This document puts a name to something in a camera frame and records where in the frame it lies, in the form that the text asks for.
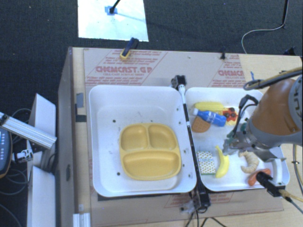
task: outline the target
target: white tray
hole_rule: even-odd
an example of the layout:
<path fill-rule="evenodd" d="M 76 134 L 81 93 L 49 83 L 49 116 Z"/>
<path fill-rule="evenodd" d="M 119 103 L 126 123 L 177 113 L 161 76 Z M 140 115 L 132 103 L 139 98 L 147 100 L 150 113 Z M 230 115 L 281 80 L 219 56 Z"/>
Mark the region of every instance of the white tray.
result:
<path fill-rule="evenodd" d="M 187 132 L 183 103 L 170 87 L 100 85 L 89 93 L 93 184 L 106 197 L 189 192 L 196 174 Z M 119 153 L 120 131 L 134 123 L 162 123 L 177 137 L 181 170 L 158 181 L 134 180 L 124 173 Z"/>
<path fill-rule="evenodd" d="M 243 98 L 246 94 L 254 96 L 258 100 L 262 98 L 262 93 L 257 90 L 248 92 L 244 91 L 243 89 L 236 88 L 190 88 L 186 92 L 186 100 L 191 123 L 195 118 L 195 116 L 192 115 L 195 103 L 203 101 L 220 102 L 226 107 L 234 107 L 238 112 L 239 102 L 241 98 Z M 248 107 L 241 122 L 243 122 L 246 117 L 249 118 L 254 109 L 254 106 Z M 214 164 L 216 169 L 218 169 L 219 167 L 220 160 L 215 146 L 218 145 L 221 149 L 223 149 L 224 139 L 226 139 L 226 135 L 233 128 L 234 126 L 225 125 L 224 127 L 218 127 L 215 125 L 211 125 L 210 129 L 204 133 L 193 132 L 193 139 L 196 151 L 211 151 L 214 157 Z M 277 157 L 284 157 L 280 147 L 271 149 L 271 152 L 274 153 Z M 238 153 L 229 157 L 230 166 L 228 173 L 224 177 L 216 178 L 214 175 L 201 176 L 202 183 L 205 185 L 205 187 L 215 192 L 263 188 L 258 182 L 254 186 L 248 185 L 249 174 L 246 174 L 241 170 L 241 166 L 247 165 L 247 162 L 244 157 L 238 157 Z M 264 168 L 269 168 L 271 170 L 271 173 L 273 173 L 272 163 L 264 163 L 260 160 L 257 170 Z M 282 184 L 287 185 L 290 176 L 285 161 L 282 162 L 281 174 Z"/>

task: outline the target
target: yellow divided plate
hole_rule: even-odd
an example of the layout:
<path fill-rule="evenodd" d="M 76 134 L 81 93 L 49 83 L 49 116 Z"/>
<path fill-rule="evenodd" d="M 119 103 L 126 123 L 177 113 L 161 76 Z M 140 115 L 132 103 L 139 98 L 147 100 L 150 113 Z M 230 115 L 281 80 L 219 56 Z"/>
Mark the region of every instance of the yellow divided plate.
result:
<path fill-rule="evenodd" d="M 126 126 L 119 140 L 125 173 L 136 180 L 162 180 L 181 168 L 179 144 L 174 131 L 159 123 Z"/>

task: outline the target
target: brown cookie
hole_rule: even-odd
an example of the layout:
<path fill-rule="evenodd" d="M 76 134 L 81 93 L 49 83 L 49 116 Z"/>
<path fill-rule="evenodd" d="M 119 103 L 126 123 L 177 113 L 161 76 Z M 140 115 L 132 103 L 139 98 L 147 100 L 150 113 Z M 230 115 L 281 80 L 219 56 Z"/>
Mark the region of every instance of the brown cookie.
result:
<path fill-rule="evenodd" d="M 204 121 L 203 119 L 201 119 L 200 117 L 196 117 L 194 119 L 193 125 L 191 126 L 191 129 L 193 132 L 197 132 L 197 133 L 203 133 L 205 131 L 207 131 L 210 127 L 210 123 Z"/>

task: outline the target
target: yellow and black clamp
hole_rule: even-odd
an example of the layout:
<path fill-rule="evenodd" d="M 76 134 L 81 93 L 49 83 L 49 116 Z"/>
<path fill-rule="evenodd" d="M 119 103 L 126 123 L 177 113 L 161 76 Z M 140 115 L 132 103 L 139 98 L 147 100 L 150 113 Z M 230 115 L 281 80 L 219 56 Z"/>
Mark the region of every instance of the yellow and black clamp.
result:
<path fill-rule="evenodd" d="M 135 38 L 131 38 L 130 41 L 127 43 L 125 49 L 123 49 L 120 53 L 120 58 L 122 60 L 125 60 L 127 59 L 127 57 L 129 56 L 130 54 L 130 50 L 131 49 L 136 49 L 138 47 L 138 43 L 139 43 L 139 40 L 138 39 L 135 39 Z"/>

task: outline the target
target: black pole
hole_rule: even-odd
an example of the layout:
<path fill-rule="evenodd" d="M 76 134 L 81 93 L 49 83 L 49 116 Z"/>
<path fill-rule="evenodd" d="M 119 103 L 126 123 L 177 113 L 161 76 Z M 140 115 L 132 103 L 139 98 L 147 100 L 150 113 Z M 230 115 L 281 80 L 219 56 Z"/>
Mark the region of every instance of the black pole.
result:
<path fill-rule="evenodd" d="M 118 5 L 120 0 L 117 0 L 117 2 L 109 9 L 109 13 L 113 14 L 115 11 L 116 6 Z"/>
<path fill-rule="evenodd" d="M 288 0 L 285 0 L 284 4 L 284 12 L 283 12 L 283 19 L 282 19 L 282 25 L 285 25 L 285 20 L 286 20 L 286 14 L 287 14 L 287 7 L 288 7 Z"/>

